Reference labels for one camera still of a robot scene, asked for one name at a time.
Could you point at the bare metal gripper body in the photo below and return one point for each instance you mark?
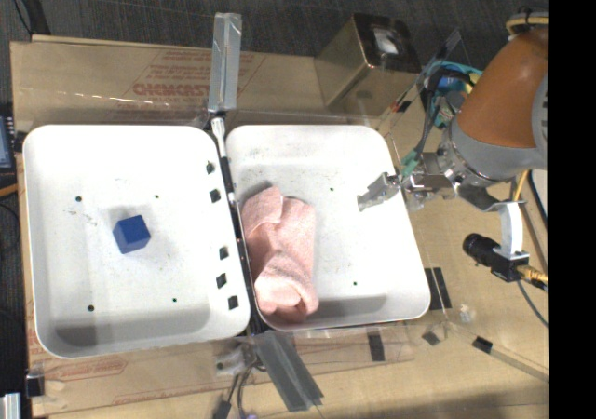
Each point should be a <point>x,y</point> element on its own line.
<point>437,179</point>

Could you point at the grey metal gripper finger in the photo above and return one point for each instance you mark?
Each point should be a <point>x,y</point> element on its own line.
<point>414,200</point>
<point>379,191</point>

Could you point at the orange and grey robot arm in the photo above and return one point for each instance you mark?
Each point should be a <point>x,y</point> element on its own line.
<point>500,96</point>

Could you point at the white plastic tray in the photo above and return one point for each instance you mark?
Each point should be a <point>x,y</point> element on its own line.
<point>139,152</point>
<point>354,240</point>

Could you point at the pink folded cloth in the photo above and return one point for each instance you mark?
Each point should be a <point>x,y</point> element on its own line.
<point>281,249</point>

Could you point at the shiny brown metal box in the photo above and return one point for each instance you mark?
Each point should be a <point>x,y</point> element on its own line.
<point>354,68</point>

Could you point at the blue cube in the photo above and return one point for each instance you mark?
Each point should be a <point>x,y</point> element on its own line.
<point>131,234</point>

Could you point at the brown cardboard board red print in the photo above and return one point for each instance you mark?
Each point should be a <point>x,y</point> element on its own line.
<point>116,77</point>

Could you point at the black cylinder on white bracket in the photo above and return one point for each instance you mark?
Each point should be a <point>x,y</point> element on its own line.
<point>486,252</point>

